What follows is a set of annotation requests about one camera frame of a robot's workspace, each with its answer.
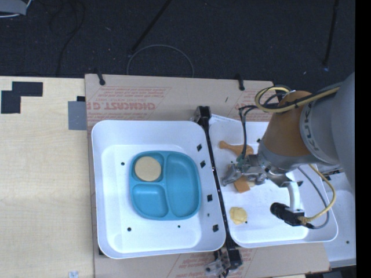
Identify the black cylinder on white bracket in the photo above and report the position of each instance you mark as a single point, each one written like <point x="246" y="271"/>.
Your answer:
<point x="282" y="211"/>

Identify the white plastic tray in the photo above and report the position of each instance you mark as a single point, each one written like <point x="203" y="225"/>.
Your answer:
<point x="116" y="135"/>
<point x="269" y="230"/>

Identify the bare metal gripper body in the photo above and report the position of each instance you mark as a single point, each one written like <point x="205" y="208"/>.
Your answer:
<point x="253" y="166"/>

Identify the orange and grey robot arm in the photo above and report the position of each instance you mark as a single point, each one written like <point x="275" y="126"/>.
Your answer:
<point x="292" y="132"/>

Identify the orange-brown toy bread slice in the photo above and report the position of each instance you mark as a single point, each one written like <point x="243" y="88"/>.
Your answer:
<point x="243" y="186"/>

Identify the blue divided plate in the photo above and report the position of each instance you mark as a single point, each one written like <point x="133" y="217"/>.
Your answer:
<point x="179" y="184"/>

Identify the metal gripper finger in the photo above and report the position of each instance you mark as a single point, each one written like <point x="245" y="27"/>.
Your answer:
<point x="232" y="176"/>
<point x="258" y="179"/>

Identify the yellow lumpy toy food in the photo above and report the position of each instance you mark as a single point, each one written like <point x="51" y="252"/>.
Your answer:
<point x="238" y="215"/>

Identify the thin black rod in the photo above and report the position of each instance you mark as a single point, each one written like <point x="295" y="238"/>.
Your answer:
<point x="216" y="175"/>

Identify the round beige biscuit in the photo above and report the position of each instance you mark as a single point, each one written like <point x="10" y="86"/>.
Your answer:
<point x="147" y="168"/>

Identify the tan toy chicken drumstick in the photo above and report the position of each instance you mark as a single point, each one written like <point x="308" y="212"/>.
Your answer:
<point x="232" y="147"/>

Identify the brown cardboard board, red print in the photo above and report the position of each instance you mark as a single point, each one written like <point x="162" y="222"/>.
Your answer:
<point x="145" y="103"/>

